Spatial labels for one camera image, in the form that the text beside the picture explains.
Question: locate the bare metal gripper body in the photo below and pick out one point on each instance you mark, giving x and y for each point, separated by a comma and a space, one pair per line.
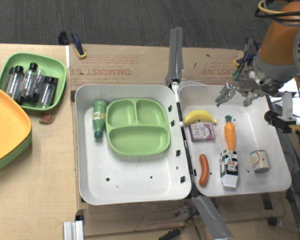
261, 82

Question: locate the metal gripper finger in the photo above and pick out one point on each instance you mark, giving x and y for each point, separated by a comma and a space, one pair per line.
226, 91
250, 98

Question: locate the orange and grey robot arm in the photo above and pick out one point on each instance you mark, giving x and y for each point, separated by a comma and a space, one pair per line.
277, 44

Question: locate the yellow banana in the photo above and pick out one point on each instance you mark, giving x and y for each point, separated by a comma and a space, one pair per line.
198, 115

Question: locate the orange carrot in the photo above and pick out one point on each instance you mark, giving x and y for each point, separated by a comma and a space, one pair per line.
230, 134

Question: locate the pink and white packet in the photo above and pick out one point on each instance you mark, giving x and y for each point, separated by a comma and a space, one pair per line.
202, 132

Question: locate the small white and orange can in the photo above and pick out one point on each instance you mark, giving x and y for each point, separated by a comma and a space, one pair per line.
260, 162

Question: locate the cow print milk carton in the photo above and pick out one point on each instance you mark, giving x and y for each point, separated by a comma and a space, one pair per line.
229, 169

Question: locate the orange sausage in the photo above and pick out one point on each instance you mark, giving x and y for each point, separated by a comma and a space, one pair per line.
204, 170

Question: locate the white plastic tray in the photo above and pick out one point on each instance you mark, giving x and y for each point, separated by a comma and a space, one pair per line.
130, 176
250, 184

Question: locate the brown cardboard board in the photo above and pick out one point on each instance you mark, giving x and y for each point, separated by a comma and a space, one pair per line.
130, 66

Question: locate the green divided plate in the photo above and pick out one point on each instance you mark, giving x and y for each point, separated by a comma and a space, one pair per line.
138, 139

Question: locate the green plastic bottle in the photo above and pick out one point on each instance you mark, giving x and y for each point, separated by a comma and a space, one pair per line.
99, 116

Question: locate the green square plate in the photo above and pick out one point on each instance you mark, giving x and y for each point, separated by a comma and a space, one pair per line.
52, 66

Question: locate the clear plastic bottle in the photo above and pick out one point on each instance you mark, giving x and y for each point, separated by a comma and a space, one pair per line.
14, 82
46, 94
30, 80

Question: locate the yellow plate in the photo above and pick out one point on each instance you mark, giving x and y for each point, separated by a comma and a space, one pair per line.
7, 124

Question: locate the black cylinder on white bracket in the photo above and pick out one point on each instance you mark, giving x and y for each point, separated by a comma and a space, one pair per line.
280, 122

